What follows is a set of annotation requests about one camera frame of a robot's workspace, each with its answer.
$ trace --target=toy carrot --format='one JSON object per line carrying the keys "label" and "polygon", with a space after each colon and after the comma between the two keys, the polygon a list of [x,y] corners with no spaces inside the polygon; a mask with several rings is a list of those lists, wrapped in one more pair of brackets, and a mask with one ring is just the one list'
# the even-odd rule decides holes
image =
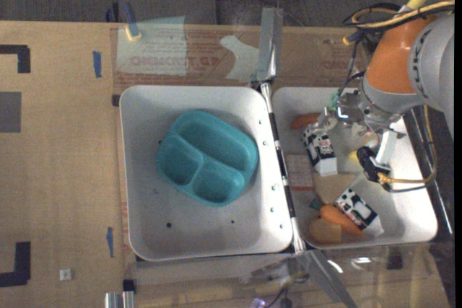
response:
{"label": "toy carrot", "polygon": [[326,221],[331,222],[332,224],[339,224],[342,231],[357,236],[364,236],[364,232],[362,232],[351,219],[349,219],[339,209],[337,209],[335,206],[332,206],[331,204],[322,206],[319,214]]}
{"label": "toy carrot", "polygon": [[296,117],[291,125],[290,128],[292,130],[298,130],[299,128],[304,128],[312,123],[318,122],[318,117],[320,113],[307,113],[305,115],[299,115]]}

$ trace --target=metal rod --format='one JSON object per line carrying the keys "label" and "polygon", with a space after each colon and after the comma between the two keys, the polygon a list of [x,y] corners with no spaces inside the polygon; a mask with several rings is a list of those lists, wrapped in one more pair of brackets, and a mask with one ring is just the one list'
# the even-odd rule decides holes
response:
{"label": "metal rod", "polygon": [[309,250],[298,260],[334,303],[342,302],[348,308],[358,308],[321,250]]}
{"label": "metal rod", "polygon": [[135,292],[124,291],[122,293],[123,308],[135,308]]}
{"label": "metal rod", "polygon": [[105,308],[118,308],[118,295],[115,292],[106,293]]}
{"label": "metal rod", "polygon": [[287,175],[287,167],[284,160],[284,153],[282,151],[281,144],[279,142],[279,134],[277,132],[276,118],[274,117],[273,105],[271,103],[271,85],[269,82],[264,82],[260,85],[261,95],[265,99],[266,106],[268,108],[269,120],[271,121],[271,129],[273,131],[274,145],[276,147],[277,159],[279,161],[279,167],[281,168],[282,184],[284,186],[284,192],[286,195],[287,206],[289,207],[290,221],[292,224],[292,245],[295,253],[304,252],[307,250],[306,244],[298,227],[297,215],[295,214],[294,202],[292,200],[292,194],[290,192],[289,177]]}

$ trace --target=black tape marking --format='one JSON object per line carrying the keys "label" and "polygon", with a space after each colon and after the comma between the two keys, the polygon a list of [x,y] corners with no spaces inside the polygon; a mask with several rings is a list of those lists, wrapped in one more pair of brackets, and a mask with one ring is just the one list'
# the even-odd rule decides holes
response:
{"label": "black tape marking", "polygon": [[284,186],[284,192],[286,193],[287,206],[289,207],[290,218],[296,217],[294,201],[292,199],[292,193],[290,192],[290,186]]}
{"label": "black tape marking", "polygon": [[0,132],[21,132],[21,92],[0,92]]}
{"label": "black tape marking", "polygon": [[135,281],[128,278],[123,280],[122,289],[123,291],[132,291],[136,294]]}
{"label": "black tape marking", "polygon": [[274,117],[274,113],[269,113],[269,122],[271,123],[271,130],[273,131],[274,140],[279,140],[279,133],[277,132],[276,118]]}
{"label": "black tape marking", "polygon": [[0,45],[0,54],[16,54],[17,73],[30,73],[30,49],[27,45]]}
{"label": "black tape marking", "polygon": [[120,95],[113,94],[111,100],[112,100],[113,107],[119,107],[120,106],[120,103],[121,103],[121,96]]}
{"label": "black tape marking", "polygon": [[17,242],[14,271],[0,273],[0,288],[27,285],[30,280],[30,242]]}
{"label": "black tape marking", "polygon": [[281,170],[281,176],[287,177],[287,168],[284,162],[284,155],[282,154],[282,149],[278,146],[276,147],[277,161],[279,162],[279,169]]}

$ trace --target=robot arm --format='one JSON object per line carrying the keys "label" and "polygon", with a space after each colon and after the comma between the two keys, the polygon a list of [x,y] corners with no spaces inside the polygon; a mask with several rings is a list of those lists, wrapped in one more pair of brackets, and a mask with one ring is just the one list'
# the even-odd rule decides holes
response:
{"label": "robot arm", "polygon": [[[359,23],[359,16],[383,6],[362,9],[352,16],[358,29],[346,38],[357,40],[367,32],[384,31],[362,79],[356,97],[339,100],[338,117],[355,115],[374,131],[387,128],[417,105],[443,111],[454,138],[454,1],[423,6],[426,0],[409,0],[393,18]],[[354,109],[361,111],[352,114]]]}

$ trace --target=teal plastic plate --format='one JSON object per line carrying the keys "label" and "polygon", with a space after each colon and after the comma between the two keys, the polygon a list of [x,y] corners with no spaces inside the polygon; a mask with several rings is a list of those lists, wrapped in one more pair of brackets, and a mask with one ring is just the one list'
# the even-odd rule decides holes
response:
{"label": "teal plastic plate", "polygon": [[226,206],[245,189],[258,163],[248,135],[203,110],[182,114],[157,153],[157,171],[175,188],[209,206]]}

